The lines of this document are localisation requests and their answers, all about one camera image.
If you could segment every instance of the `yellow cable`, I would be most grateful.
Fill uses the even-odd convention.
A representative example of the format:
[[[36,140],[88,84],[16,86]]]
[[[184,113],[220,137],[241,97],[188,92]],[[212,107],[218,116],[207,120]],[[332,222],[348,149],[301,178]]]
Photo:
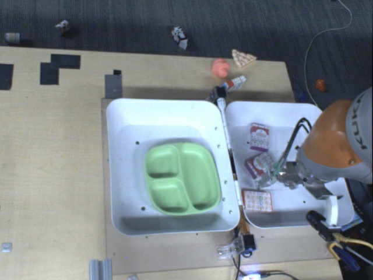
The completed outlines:
[[[357,240],[357,239],[350,239],[349,237],[344,237],[340,233],[333,233],[334,238],[337,242],[343,242],[343,243],[351,243],[351,244],[361,244],[369,247],[370,249],[373,249],[373,245],[368,243],[367,241],[363,240]]]

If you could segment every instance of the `small can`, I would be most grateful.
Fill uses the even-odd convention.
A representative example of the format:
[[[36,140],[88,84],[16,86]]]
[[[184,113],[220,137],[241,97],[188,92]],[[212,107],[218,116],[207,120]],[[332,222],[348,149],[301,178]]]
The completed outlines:
[[[19,33],[5,33],[5,41],[8,44],[20,44],[21,43],[21,38]]]

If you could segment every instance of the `red object on floor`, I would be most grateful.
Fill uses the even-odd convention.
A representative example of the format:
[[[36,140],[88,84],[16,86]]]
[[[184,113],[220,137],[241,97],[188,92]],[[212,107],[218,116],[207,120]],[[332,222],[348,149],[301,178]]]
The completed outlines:
[[[218,58],[212,63],[211,71],[214,75],[225,78],[228,76],[228,71],[230,69],[229,63],[222,58]]]
[[[322,91],[322,92],[325,92],[326,91],[326,84],[325,84],[325,80],[323,79],[317,79],[316,80],[316,84],[315,84],[315,88]]]

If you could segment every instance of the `metal bracket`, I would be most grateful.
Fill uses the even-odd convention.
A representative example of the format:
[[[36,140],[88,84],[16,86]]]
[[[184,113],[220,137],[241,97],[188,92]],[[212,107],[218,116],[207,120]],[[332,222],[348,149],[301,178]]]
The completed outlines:
[[[111,259],[91,260],[89,263],[89,279],[112,280]]]

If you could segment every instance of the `small box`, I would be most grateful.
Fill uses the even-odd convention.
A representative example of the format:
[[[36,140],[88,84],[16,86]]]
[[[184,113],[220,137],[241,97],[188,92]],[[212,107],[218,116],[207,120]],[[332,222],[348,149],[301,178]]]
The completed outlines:
[[[262,124],[250,126],[250,149],[267,152],[269,150],[269,128]]]
[[[261,153],[259,156],[253,157],[245,161],[245,167],[250,172],[255,180],[260,180],[262,175],[275,163],[272,157],[267,153]]]
[[[272,212],[272,198],[268,192],[242,190],[242,201],[247,211]]]

